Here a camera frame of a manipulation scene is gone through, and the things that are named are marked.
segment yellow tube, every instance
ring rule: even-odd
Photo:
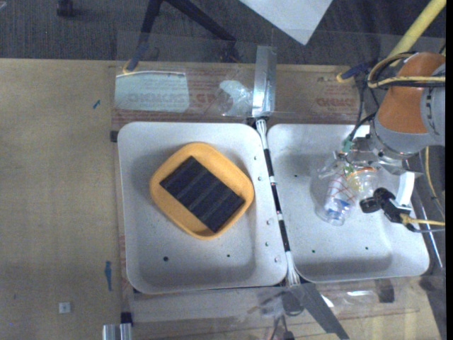
[[[401,38],[396,47],[390,52],[389,57],[410,50],[417,39],[425,32],[426,28],[446,5],[447,0],[431,0],[419,17],[413,22],[406,34]],[[394,66],[396,64],[398,64],[398,62],[394,62],[390,65]]]

